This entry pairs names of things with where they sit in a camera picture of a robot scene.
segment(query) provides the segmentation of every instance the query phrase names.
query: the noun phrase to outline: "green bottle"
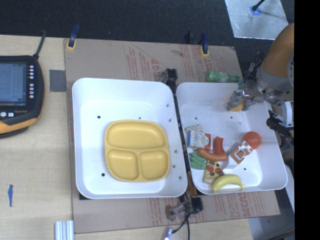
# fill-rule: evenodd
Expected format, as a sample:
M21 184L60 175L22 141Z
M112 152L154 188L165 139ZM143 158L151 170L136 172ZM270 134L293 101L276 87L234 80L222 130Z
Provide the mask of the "green bottle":
M229 75L227 72L208 70L205 73L205 80L211 83L238 83L239 76Z

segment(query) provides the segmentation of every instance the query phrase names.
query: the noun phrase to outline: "black floor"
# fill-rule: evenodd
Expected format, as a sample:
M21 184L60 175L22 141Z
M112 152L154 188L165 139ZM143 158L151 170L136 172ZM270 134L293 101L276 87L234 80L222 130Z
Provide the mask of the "black floor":
M280 1L293 23L295 0ZM272 44L235 38L225 0L0 0L0 35L38 36L45 29L47 37L68 38L73 24L83 39L180 44L189 31L196 42L204 32L209 45L235 47L243 71Z

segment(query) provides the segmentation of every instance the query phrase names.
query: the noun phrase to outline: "white tray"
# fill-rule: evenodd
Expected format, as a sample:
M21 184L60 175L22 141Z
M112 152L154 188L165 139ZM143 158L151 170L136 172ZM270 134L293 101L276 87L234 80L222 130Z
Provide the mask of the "white tray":
M185 160L171 89L161 82L81 78L72 87L75 176L89 199L178 197L187 189ZM166 132L170 169L152 182L114 178L105 161L104 135L117 120L146 120Z
M176 90L183 129L200 125L205 133L223 138L227 154L241 142L246 132L255 131L261 137L260 146L242 163L234 169L223 170L225 174L240 176L245 185L243 189L228 184L213 191L211 185L202 182L204 171L191 168L195 187L206 195L278 190L284 188L288 181L276 134L266 124L269 118L266 103L254 104L246 111L227 111L226 103L237 90L237 83L195 82L182 83ZM224 168L228 162L219 164Z

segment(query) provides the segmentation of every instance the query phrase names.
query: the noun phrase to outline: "blue marker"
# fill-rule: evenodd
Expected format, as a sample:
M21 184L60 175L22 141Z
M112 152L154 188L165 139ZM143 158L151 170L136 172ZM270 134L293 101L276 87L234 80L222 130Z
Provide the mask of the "blue marker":
M8 190L8 195L9 195L9 201L10 201L10 207L12 207L12 196L14 194L14 186L10 184L9 190Z

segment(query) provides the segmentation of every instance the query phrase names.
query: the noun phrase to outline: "orange ball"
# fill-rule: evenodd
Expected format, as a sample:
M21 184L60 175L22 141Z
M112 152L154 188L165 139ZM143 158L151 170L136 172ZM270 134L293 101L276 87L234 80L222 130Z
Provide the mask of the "orange ball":
M260 135L255 131L248 131L242 138L243 141L247 142L254 150L259 147L261 143Z

